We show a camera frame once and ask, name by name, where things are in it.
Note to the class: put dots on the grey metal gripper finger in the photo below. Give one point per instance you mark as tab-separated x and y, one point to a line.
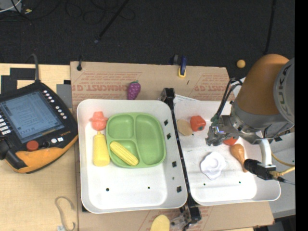
209	139
219	139

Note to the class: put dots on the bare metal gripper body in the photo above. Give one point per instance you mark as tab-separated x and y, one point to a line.
226	127

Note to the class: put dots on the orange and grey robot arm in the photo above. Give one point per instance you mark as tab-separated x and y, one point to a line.
260	93

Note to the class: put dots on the red tomato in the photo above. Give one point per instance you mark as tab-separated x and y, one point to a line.
230	141

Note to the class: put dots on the red bell pepper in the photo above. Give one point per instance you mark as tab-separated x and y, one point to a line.
197	122

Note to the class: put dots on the brown chicken drumstick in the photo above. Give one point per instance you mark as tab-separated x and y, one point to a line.
238	153

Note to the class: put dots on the white fried egg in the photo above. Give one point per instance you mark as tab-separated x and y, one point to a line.
213	165

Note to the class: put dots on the tan potato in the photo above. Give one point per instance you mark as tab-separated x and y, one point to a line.
184	127

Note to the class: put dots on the thin black rod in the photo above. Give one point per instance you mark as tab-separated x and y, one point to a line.
181	153

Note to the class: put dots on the white plastic tray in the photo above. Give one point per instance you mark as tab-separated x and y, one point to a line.
134	189
228	189

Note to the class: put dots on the green divided plate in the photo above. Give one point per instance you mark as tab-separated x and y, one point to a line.
149	138

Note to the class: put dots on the small yellow ball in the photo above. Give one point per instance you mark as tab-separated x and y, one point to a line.
240	63

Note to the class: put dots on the brown cardboard board red print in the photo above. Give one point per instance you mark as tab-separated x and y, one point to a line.
154	80

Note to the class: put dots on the yellow corn cob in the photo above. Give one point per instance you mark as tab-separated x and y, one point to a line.
124	153

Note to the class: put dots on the purple grapes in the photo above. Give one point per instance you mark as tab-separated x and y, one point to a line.
133	90

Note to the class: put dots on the pale yellow oval toy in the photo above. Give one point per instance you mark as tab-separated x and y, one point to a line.
160	224

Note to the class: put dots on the yellow mustard bottle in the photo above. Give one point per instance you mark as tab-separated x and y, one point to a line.
101	153

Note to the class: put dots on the salmon toy head with hat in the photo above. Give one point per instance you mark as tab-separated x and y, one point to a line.
98	121

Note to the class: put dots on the black cylinder on white bracket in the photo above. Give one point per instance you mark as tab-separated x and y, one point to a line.
258	168

